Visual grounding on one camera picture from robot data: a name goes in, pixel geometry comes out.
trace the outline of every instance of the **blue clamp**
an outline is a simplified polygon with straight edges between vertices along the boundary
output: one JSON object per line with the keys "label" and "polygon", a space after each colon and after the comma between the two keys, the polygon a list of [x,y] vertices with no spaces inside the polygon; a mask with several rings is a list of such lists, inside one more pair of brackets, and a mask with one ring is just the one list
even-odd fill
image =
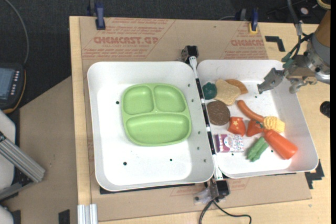
{"label": "blue clamp", "polygon": [[96,28],[97,30],[105,30],[105,21],[104,21],[104,7],[101,2],[95,2],[90,0],[89,6],[87,8],[88,16],[96,16]]}
{"label": "blue clamp", "polygon": [[254,34],[258,33],[257,26],[258,26],[258,9],[254,8],[252,10],[251,22],[248,25],[248,30],[249,30],[250,34],[254,35]]}

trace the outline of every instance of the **wooden edge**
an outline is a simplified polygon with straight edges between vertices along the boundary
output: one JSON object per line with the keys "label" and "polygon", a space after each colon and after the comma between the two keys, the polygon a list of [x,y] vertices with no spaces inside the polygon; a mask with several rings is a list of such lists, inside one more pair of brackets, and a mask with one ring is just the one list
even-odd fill
{"label": "wooden edge", "polygon": [[77,195],[79,205],[91,204],[89,152],[86,129],[84,83],[81,58],[79,17],[70,16],[70,51],[73,107],[75,116]]}

